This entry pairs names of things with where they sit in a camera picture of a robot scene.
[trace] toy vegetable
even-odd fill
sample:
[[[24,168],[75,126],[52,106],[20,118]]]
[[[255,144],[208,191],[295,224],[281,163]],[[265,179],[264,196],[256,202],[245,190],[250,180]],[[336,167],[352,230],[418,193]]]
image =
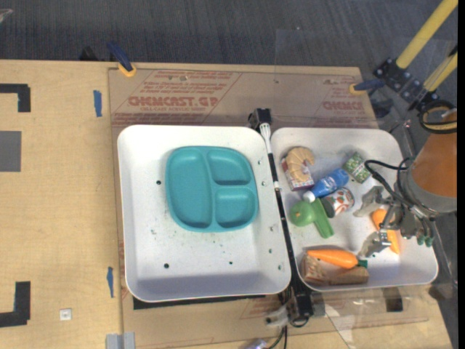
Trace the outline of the toy vegetable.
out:
[[[384,218],[386,217],[387,210],[385,209],[377,209],[371,214],[371,219],[375,223],[376,228],[379,230],[379,224],[383,223]],[[399,241],[397,240],[397,234],[395,233],[395,230],[386,230],[387,232],[387,240],[391,242],[390,249],[393,251],[395,254],[400,254],[400,247],[399,247]]]
[[[357,257],[343,249],[309,249],[307,254],[345,269],[351,269],[358,264]]]
[[[320,199],[313,203],[306,201],[295,203],[291,208],[291,222],[296,226],[305,226],[313,222],[323,238],[334,235],[334,230]]]

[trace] blue tape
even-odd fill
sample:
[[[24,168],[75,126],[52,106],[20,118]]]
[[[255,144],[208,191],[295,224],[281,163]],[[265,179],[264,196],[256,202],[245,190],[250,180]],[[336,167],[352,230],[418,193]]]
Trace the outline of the blue tape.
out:
[[[110,287],[110,297],[113,299],[113,268],[108,266],[108,271],[107,271],[107,282],[108,282],[108,287]]]
[[[94,90],[94,107],[97,118],[102,116],[102,93],[98,90]]]

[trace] gray carpet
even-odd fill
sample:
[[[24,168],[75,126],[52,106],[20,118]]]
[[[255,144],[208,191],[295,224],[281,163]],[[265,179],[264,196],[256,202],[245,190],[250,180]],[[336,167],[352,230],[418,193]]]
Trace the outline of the gray carpet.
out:
[[[0,59],[78,60],[91,47],[109,60],[108,41],[134,62],[357,66],[364,79],[397,57],[442,0],[0,0]],[[424,80],[458,42],[456,9],[409,70]],[[437,90],[457,101],[457,71]],[[400,118],[415,119],[389,90]],[[411,129],[418,152],[427,134]],[[448,259],[438,284],[456,275],[456,217],[445,221]],[[457,291],[440,298],[458,347]]]

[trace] blue bottle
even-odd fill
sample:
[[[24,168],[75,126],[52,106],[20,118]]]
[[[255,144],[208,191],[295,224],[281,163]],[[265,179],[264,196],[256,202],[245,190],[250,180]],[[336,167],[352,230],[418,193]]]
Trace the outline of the blue bottle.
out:
[[[349,174],[342,168],[333,170],[330,174],[317,181],[312,190],[303,195],[303,199],[312,203],[316,198],[327,196],[349,182]]]

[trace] black tape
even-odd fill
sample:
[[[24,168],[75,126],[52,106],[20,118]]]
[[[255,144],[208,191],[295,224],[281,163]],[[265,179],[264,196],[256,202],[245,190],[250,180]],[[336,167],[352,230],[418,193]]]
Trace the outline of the black tape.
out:
[[[31,283],[16,282],[13,311],[0,313],[0,327],[23,326],[31,319]]]
[[[31,112],[31,88],[27,84],[0,84],[0,93],[16,93],[17,112]]]

